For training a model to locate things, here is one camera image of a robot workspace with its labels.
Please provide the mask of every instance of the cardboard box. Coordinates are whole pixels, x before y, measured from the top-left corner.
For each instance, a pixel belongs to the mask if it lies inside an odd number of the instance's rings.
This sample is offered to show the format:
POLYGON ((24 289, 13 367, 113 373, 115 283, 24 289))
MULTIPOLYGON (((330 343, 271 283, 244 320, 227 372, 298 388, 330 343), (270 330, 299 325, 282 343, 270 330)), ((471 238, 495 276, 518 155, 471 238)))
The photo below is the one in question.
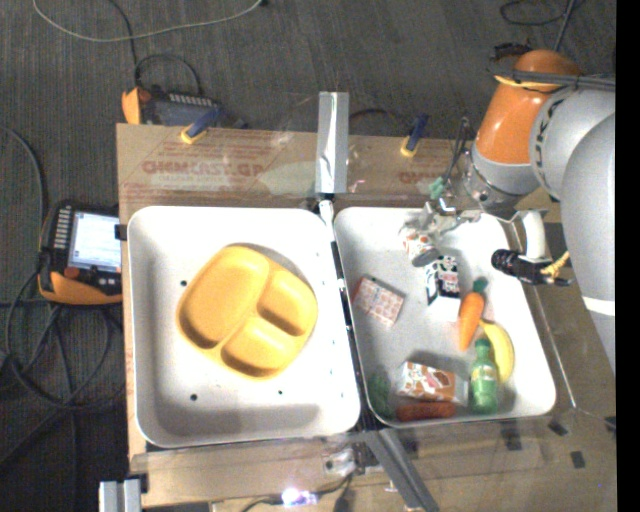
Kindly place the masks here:
POLYGON ((363 277, 356 288, 353 304, 386 327, 391 327, 396 323, 403 300, 375 278, 363 277))
POLYGON ((395 375, 394 393, 419 400, 467 405, 469 384, 452 372, 405 361, 395 375))
POLYGON ((429 314, 455 322, 460 311, 458 262, 455 257, 447 254, 439 256, 425 267, 423 275, 429 314))

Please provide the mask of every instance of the yellow banana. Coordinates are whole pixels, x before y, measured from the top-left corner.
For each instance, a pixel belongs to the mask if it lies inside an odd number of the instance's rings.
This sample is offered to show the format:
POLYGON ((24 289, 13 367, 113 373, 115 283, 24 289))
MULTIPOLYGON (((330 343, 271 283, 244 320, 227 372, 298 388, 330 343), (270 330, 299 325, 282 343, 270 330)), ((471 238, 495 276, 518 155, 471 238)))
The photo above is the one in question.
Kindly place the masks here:
POLYGON ((487 338, 493 348, 493 358, 498 368, 498 379, 506 382, 513 373, 515 353, 509 333, 499 324, 480 320, 480 326, 484 329, 487 338))

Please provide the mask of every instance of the white cable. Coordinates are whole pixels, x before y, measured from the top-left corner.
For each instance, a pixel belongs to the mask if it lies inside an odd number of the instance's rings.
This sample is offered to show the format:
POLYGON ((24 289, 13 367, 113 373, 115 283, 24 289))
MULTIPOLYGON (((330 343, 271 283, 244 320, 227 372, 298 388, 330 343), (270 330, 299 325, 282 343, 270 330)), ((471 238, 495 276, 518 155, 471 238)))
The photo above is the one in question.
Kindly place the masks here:
POLYGON ((168 28, 163 28, 161 30, 156 30, 154 32, 147 32, 146 34, 139 34, 139 35, 134 35, 134 36, 122 36, 122 37, 110 37, 110 38, 98 38, 98 37, 85 36, 83 34, 78 34, 77 32, 73 32, 73 31, 71 31, 71 30, 59 25, 58 23, 53 21, 51 18, 49 18, 49 16, 47 16, 44 12, 42 12, 40 7, 38 6, 37 0, 33 0, 33 8, 35 9, 35 11, 38 13, 38 15, 43 20, 45 20, 47 23, 49 23, 50 25, 54 26, 58 30, 64 32, 65 34, 68 34, 70 36, 76 37, 78 39, 83 39, 85 41, 91 41, 92 43, 119 43, 119 42, 122 42, 122 41, 132 41, 132 40, 135 40, 135 39, 143 39, 143 38, 146 38, 146 37, 153 37, 153 36, 157 36, 159 34, 165 34, 167 32, 173 32, 173 31, 176 31, 176 30, 185 30, 185 29, 189 29, 189 28, 205 27, 205 26, 208 26, 208 25, 214 25, 216 23, 224 23, 226 21, 235 20, 235 19, 237 19, 237 18, 239 18, 241 16, 244 16, 245 14, 249 14, 251 11, 256 9, 261 3, 262 3, 262 0, 257 0, 253 5, 251 5, 251 7, 245 9, 244 11, 240 11, 237 14, 233 14, 231 16, 227 16, 226 18, 218 18, 218 19, 215 19, 215 20, 202 21, 202 22, 198 22, 198 23, 189 23, 189 24, 186 24, 186 25, 177 25, 177 26, 174 26, 174 27, 168 27, 168 28))

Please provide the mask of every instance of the yellow divided plate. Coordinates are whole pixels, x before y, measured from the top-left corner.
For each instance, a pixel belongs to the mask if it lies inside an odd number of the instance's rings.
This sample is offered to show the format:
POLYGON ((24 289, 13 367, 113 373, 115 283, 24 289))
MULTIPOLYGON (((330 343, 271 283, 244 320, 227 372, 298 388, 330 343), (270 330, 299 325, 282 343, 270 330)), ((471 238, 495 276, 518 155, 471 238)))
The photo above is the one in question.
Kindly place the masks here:
POLYGON ((248 247, 216 253, 188 284, 177 307, 180 333, 206 356, 264 379, 298 355, 318 318, 311 288, 248 247))

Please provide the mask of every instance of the screen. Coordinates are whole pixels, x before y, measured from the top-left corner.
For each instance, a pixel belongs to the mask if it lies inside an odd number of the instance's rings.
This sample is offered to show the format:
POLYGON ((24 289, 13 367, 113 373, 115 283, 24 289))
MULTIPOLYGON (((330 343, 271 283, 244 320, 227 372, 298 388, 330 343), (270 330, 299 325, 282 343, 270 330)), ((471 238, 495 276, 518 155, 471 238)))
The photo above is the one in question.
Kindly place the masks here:
POLYGON ((118 217, 76 211, 73 215, 73 231, 69 266, 91 268, 106 272, 120 271, 120 241, 115 237, 118 217))

